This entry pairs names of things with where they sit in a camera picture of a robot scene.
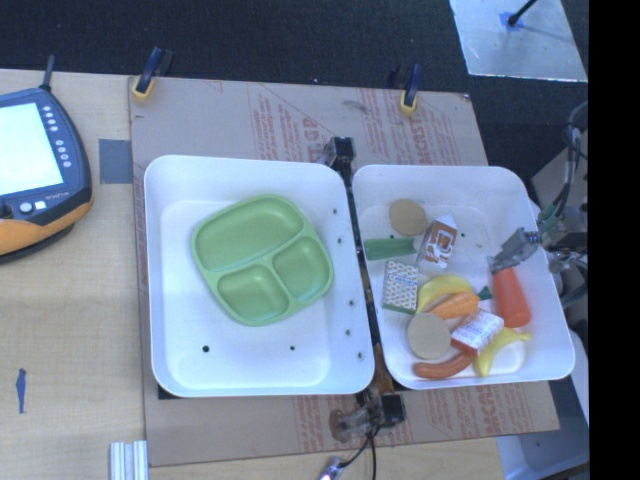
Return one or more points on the tan round biscuit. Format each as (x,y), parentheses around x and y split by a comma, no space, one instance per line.
(428,336)
(407,216)

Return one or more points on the yellow banana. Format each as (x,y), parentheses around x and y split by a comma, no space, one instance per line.
(442,285)
(492,355)

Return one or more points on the orange bottle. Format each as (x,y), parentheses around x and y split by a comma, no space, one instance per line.
(511,298)

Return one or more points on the white and orange carton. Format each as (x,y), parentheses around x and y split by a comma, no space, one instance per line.
(440,243)

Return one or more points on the red and white packet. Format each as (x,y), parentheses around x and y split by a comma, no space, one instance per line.
(477,332)

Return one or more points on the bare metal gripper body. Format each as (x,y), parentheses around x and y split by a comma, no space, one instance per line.
(567,243)

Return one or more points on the thin black rod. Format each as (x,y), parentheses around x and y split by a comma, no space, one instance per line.
(356,228)

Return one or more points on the green divided plate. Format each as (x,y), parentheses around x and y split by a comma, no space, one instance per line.
(250,233)

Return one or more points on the brown cardboard board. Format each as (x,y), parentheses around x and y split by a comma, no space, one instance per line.
(210,118)

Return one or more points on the orange sausage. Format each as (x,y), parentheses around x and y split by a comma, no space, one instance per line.
(440,368)

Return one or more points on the orange carrot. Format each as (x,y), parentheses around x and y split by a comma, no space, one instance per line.
(455,305)

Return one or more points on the green cylinder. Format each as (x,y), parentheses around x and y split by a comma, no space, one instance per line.
(387,248)

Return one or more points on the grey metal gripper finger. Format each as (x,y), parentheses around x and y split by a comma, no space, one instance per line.
(510,263)
(515,243)

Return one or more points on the white plastic tray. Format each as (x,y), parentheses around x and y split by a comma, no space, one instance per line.
(480,193)
(250,363)

